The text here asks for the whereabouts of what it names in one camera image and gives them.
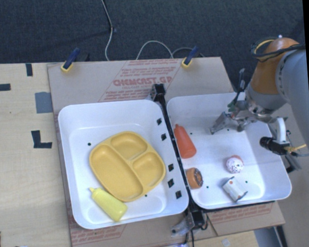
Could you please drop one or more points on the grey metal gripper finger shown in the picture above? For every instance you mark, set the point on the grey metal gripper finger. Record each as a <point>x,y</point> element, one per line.
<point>242,126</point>
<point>220,122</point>

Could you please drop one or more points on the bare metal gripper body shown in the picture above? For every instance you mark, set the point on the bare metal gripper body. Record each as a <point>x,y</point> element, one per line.
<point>250,112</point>

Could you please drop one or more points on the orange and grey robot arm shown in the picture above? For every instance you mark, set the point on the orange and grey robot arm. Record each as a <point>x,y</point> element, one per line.
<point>286,78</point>

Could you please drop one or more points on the white plastic tray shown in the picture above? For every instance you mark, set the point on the white plastic tray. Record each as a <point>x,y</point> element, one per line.
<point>77,163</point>
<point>215,147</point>

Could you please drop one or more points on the orange squeeze bottle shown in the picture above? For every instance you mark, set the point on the orange squeeze bottle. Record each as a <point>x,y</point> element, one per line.
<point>184,143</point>

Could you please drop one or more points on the brown frosted doughnut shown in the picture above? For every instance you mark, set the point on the brown frosted doughnut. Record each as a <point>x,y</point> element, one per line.
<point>194,178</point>

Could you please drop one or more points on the white and orange carton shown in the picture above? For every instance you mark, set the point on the white and orange carton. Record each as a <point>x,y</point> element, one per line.
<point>233,189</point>

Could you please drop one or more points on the yellow divided plate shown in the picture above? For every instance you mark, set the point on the yellow divided plate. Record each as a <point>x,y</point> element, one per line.
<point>112,166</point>

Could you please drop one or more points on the brown cardboard board, red print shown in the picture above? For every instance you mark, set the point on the brown cardboard board, red print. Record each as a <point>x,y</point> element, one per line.
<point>92,82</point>

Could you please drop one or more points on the yellow squeeze bottle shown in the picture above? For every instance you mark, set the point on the yellow squeeze bottle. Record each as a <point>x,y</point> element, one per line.
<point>109,203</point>

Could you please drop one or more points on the black cylinder on white bracket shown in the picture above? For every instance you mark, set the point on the black cylinder on white bracket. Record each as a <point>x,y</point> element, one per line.
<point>274,145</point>

